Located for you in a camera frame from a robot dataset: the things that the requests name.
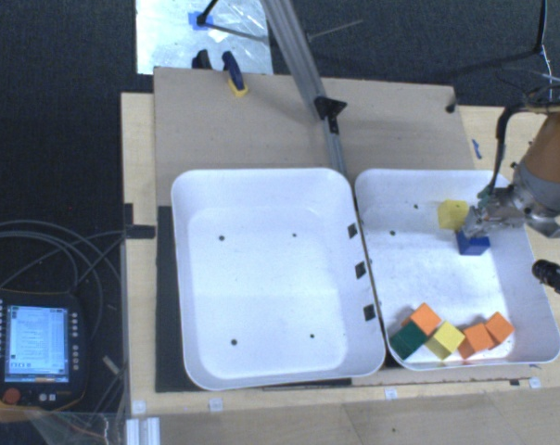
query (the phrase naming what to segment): cube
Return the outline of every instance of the cube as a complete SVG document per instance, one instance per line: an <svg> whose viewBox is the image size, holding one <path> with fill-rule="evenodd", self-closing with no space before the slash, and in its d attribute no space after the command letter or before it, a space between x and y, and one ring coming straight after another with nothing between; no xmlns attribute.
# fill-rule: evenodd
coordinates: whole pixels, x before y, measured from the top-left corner
<svg viewBox="0 0 560 445"><path fill-rule="evenodd" d="M494 340L483 323L466 328L464 335L464 342L459 345L459 354L465 360L477 352L494 347Z"/></svg>
<svg viewBox="0 0 560 445"><path fill-rule="evenodd" d="M490 240L484 237L465 237L464 231L455 233L457 248L463 256L481 256L490 247Z"/></svg>
<svg viewBox="0 0 560 445"><path fill-rule="evenodd" d="M440 324L440 317L425 303L420 305L414 313L406 318L401 326L414 322L428 337L434 333Z"/></svg>
<svg viewBox="0 0 560 445"><path fill-rule="evenodd" d="M408 322L389 339L389 345L403 360L425 344L427 336L414 322Z"/></svg>
<svg viewBox="0 0 560 445"><path fill-rule="evenodd" d="M486 329L494 341L494 347L503 343L515 331L515 328L498 311L485 323Z"/></svg>
<svg viewBox="0 0 560 445"><path fill-rule="evenodd" d="M446 359L464 341L464 334L449 322L443 322L437 332L425 343L441 359Z"/></svg>
<svg viewBox="0 0 560 445"><path fill-rule="evenodd" d="M465 223L465 217L468 212L469 206L467 206L465 201L445 199L437 209L439 227L441 229L459 231Z"/></svg>

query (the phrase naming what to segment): orange block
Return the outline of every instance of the orange block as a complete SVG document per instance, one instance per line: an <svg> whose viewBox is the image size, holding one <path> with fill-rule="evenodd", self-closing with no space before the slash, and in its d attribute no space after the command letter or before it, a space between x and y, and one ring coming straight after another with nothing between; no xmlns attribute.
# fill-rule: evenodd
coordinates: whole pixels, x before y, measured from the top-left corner
<svg viewBox="0 0 560 445"><path fill-rule="evenodd" d="M437 326L439 326L440 317L434 313L428 305L423 303L414 311L414 313L403 321L401 326L406 326L410 321L416 323L416 326L418 326L418 328L420 328L423 333L429 337L437 329Z"/></svg>
<svg viewBox="0 0 560 445"><path fill-rule="evenodd" d="M513 325L498 312L490 317L485 326L494 340L494 346L499 346L515 331Z"/></svg>
<svg viewBox="0 0 560 445"><path fill-rule="evenodd" d="M464 335L464 342L459 345L459 354L465 360L472 354L494 348L494 340L483 323L466 328Z"/></svg>

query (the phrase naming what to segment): white tray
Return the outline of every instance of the white tray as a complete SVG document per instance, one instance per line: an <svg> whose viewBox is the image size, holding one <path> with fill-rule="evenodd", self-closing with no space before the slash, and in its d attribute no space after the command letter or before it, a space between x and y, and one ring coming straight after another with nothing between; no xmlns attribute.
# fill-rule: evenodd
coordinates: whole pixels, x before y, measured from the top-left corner
<svg viewBox="0 0 560 445"><path fill-rule="evenodd" d="M476 204L491 176L484 171L369 170L356 180L388 337L422 302L457 327L487 320L496 311L515 327L501 346L467 361L456 351L441 362L425 346L405 361L394 354L409 369L550 362L560 352L544 287L531 274L534 258L525 228L491 233L491 247L478 257L461 256L454 232L439 229L439 204L447 198Z"/></svg>
<svg viewBox="0 0 560 445"><path fill-rule="evenodd" d="M172 187L185 369L210 390L369 375L385 345L351 188L328 169Z"/></svg>

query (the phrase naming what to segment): black hole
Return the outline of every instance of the black hole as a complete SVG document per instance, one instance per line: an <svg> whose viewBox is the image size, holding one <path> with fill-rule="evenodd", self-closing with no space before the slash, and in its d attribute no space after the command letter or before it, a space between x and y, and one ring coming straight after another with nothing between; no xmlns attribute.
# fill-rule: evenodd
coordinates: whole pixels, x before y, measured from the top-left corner
<svg viewBox="0 0 560 445"><path fill-rule="evenodd" d="M375 305L373 305L372 303L370 305L367 305L363 308L363 313L364 320L366 320L367 322L373 320L373 318L376 318Z"/></svg>
<svg viewBox="0 0 560 445"><path fill-rule="evenodd" d="M365 275L366 267L364 267L364 262L356 264L354 266L354 270L356 271L356 278L361 278L363 275Z"/></svg>
<svg viewBox="0 0 560 445"><path fill-rule="evenodd" d="M358 229L356 229L356 224L352 223L350 226L348 226L348 235L350 236L350 239L352 239L357 234L358 234Z"/></svg>

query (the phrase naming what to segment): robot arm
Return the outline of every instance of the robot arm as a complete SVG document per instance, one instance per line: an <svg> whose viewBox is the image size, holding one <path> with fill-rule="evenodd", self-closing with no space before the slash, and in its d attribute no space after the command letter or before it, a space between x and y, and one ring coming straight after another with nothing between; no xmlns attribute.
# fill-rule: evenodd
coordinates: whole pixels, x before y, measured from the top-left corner
<svg viewBox="0 0 560 445"><path fill-rule="evenodd" d="M466 237L481 237L493 229L517 228L526 223L546 237L560 238L560 225L555 219L560 215L560 99L540 101L534 95L525 105L506 108L499 118L494 174L490 184L478 194L477 206L470 208L465 219ZM523 111L546 113L548 117L526 155L514 166L513 182L496 188L506 124L515 113ZM552 279L552 283L560 284L560 266L550 262L536 265L533 272L542 282L550 285Z"/></svg>

